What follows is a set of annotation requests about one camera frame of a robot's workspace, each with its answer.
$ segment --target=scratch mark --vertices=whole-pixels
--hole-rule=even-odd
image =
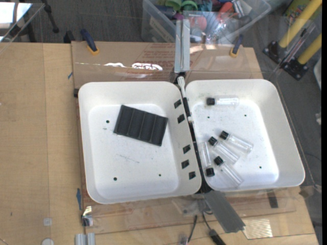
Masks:
[[[131,160],[131,161],[133,161],[133,162],[139,163],[139,161],[135,161],[135,160],[133,160],[133,159],[131,159],[131,158],[128,158],[128,157],[126,157],[126,156],[124,156],[124,155],[120,155],[120,154],[117,154],[117,155],[120,156],[120,157],[122,157],[122,158],[125,158],[126,160]]]
[[[4,244],[8,245],[3,239],[0,238],[0,241],[2,241]]]

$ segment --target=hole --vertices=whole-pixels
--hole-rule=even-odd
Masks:
[[[190,162],[189,160],[183,161],[182,162],[182,169],[186,168],[187,166],[189,166]]]
[[[181,114],[178,118],[177,118],[177,121],[178,121],[178,123],[180,124],[182,121],[184,121],[185,120],[185,116],[184,116],[184,114]]]
[[[190,173],[189,173],[189,180],[195,178],[195,176],[196,176],[196,175],[195,175],[195,171],[190,172]]]
[[[183,152],[184,154],[187,153],[189,150],[191,149],[191,146],[190,145],[187,145],[183,148]]]
[[[181,100],[178,100],[177,102],[174,103],[175,109],[182,104]]]

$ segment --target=clear plastic tube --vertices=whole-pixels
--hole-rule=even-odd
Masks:
[[[234,106],[240,104],[240,99],[235,95],[218,95],[215,97],[206,99],[207,105],[218,105],[218,106]]]
[[[216,138],[211,137],[209,143],[213,146],[214,153],[222,156],[225,161],[234,164],[239,160],[239,154],[233,152],[223,142],[218,141]]]
[[[215,175],[213,165],[210,160],[209,150],[206,142],[201,142],[198,144],[198,150],[203,164],[203,170],[208,177]]]
[[[238,187],[244,182],[237,171],[226,162],[218,166],[217,174],[221,174],[229,186]]]
[[[253,144],[230,133],[222,131],[219,138],[221,138],[224,142],[228,142],[230,145],[238,148],[245,154],[249,154],[253,149]]]

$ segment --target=black stand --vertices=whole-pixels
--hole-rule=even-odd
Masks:
[[[52,16],[51,6],[48,4],[47,0],[41,0],[41,1],[42,1],[42,3],[45,4],[44,10],[47,12],[50,22],[52,24],[52,27],[53,27],[52,31],[54,33],[59,33],[59,28],[57,27],[56,22]]]

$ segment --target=wooden board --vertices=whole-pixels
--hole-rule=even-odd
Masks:
[[[252,49],[246,51],[255,58]],[[73,244],[84,229],[76,198],[81,167],[71,46],[13,43],[0,55],[0,67],[0,239],[26,245],[50,237],[55,244]],[[296,211],[274,215],[278,220],[271,218],[271,223],[276,224],[274,235],[285,235],[290,228],[297,235],[247,240],[239,232],[221,237],[227,244],[318,244],[305,202],[295,197]],[[50,227],[43,225],[47,217]],[[210,225],[222,232],[218,222]],[[191,227],[99,234],[96,242],[175,244]],[[210,244],[205,236],[207,228],[199,223],[191,244]]]

